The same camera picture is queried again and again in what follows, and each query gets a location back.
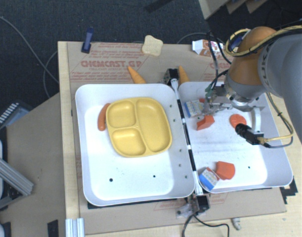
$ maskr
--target robotic hand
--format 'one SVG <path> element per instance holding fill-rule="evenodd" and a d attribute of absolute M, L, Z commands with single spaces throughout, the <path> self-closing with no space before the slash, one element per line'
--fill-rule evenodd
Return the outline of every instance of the robotic hand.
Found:
<path fill-rule="evenodd" d="M 225 51 L 234 59 L 224 85 L 206 90 L 204 112 L 213 114 L 224 108 L 249 112 L 253 110 L 251 102 L 263 93 L 270 98 L 272 93 L 284 99 L 302 143 L 302 26 L 279 31 L 269 27 L 243 29 L 230 37 Z M 249 128 L 236 127 L 236 131 L 242 135 L 242 130 Z M 259 144 L 268 146 L 267 141 L 258 139 Z"/>

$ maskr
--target black floor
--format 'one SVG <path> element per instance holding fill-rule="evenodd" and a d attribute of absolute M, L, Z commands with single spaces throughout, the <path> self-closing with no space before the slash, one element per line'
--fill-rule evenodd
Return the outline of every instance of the black floor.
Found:
<path fill-rule="evenodd" d="M 89 26 L 93 41 L 143 41 L 152 35 L 177 43 L 209 30 L 225 41 L 240 28 L 302 24 L 302 0 L 269 0 L 252 14 L 243 5 L 229 15 L 223 6 L 208 20 L 198 0 L 0 0 L 0 16 L 16 27 L 44 65 L 54 55 L 48 69 L 58 78 L 57 42 L 84 41 Z M 0 19 L 0 110 L 16 99 L 34 108 L 59 87 L 48 75 L 43 79 L 42 65 L 5 20 Z"/>

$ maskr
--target blue clip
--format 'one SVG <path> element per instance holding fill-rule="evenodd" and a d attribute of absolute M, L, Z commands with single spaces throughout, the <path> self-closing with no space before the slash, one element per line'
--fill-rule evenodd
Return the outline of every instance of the blue clip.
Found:
<path fill-rule="evenodd" d="M 90 52 L 90 47 L 91 47 L 91 37 L 93 35 L 93 28 L 92 27 L 88 27 L 87 28 L 87 32 L 86 32 L 86 40 L 83 43 L 82 46 L 82 53 L 89 53 Z"/>

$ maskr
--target orange disc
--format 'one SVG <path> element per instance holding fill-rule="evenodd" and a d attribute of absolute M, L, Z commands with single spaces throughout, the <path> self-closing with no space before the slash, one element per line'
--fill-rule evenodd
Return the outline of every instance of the orange disc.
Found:
<path fill-rule="evenodd" d="M 231 123 L 231 126 L 233 126 L 235 128 L 237 126 L 237 124 L 246 125 L 246 119 L 240 114 L 233 114 L 230 117 L 230 123 Z"/>

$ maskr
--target yellow plate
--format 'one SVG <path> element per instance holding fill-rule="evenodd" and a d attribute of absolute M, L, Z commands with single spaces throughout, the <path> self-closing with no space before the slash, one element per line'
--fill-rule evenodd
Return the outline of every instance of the yellow plate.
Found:
<path fill-rule="evenodd" d="M 165 111 L 153 98 L 135 97 L 113 102 L 106 111 L 106 123 L 114 149 L 125 157 L 155 155 L 172 143 Z"/>

